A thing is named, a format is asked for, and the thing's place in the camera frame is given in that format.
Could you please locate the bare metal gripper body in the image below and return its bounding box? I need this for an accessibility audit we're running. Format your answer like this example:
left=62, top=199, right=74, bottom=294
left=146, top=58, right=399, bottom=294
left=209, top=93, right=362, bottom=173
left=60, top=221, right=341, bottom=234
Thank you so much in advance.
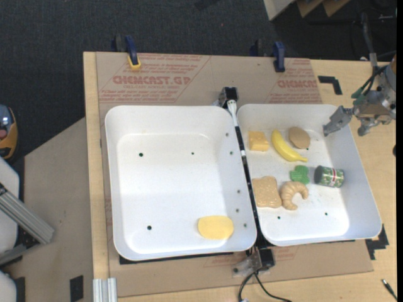
left=352, top=88, right=397, bottom=121

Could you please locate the tan oval biscuit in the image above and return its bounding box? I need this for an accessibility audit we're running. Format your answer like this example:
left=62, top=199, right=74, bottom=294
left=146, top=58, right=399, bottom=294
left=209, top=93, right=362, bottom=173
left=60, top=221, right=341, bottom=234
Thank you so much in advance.
left=288, top=126, right=312, bottom=150

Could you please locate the green can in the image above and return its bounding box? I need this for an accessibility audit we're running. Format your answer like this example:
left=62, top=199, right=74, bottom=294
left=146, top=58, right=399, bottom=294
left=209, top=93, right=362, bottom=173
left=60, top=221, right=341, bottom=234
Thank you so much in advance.
left=313, top=164, right=345, bottom=189

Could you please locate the yellow banana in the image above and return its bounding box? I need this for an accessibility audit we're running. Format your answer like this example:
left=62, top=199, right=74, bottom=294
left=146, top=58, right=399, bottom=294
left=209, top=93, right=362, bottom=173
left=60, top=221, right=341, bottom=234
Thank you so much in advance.
left=271, top=128, right=309, bottom=164

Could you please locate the green broccoli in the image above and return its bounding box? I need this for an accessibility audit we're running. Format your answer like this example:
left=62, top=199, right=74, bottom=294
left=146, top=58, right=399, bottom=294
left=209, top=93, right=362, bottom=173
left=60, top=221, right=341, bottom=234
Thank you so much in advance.
left=289, top=164, right=311, bottom=185

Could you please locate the yellow cheese wedge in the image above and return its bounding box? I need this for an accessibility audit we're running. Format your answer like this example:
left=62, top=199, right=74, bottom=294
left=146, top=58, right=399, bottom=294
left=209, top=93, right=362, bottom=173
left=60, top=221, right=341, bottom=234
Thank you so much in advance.
left=247, top=130, right=271, bottom=152

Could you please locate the tan croissant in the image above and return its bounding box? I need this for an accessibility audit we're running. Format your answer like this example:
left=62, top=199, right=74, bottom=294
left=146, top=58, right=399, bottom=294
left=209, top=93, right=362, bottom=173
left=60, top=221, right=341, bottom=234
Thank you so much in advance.
left=279, top=181, right=310, bottom=211

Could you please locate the thin black and white rod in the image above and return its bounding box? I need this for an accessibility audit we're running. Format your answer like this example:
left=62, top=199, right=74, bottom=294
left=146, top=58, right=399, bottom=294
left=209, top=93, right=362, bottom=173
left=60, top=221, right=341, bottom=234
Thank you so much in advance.
left=227, top=99, right=263, bottom=249

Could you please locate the tan bread slice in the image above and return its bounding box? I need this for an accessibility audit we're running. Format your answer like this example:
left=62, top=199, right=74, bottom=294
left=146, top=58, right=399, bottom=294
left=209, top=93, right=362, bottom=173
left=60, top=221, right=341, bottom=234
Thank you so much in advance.
left=251, top=175, right=283, bottom=209

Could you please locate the white plastic tray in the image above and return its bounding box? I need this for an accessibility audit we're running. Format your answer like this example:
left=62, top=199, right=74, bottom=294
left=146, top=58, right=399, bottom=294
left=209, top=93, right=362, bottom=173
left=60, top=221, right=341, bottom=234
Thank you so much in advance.
left=236, top=103, right=383, bottom=247
left=104, top=104, right=258, bottom=262

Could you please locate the brown cardboard board, red print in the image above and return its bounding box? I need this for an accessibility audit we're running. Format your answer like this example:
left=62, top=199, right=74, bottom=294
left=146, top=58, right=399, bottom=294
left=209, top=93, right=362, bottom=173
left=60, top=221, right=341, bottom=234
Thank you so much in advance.
left=95, top=51, right=375, bottom=298

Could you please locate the yellow oval chip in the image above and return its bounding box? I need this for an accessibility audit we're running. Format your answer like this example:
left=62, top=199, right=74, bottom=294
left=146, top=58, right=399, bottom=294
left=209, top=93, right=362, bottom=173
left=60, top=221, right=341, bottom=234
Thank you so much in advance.
left=197, top=215, right=235, bottom=241

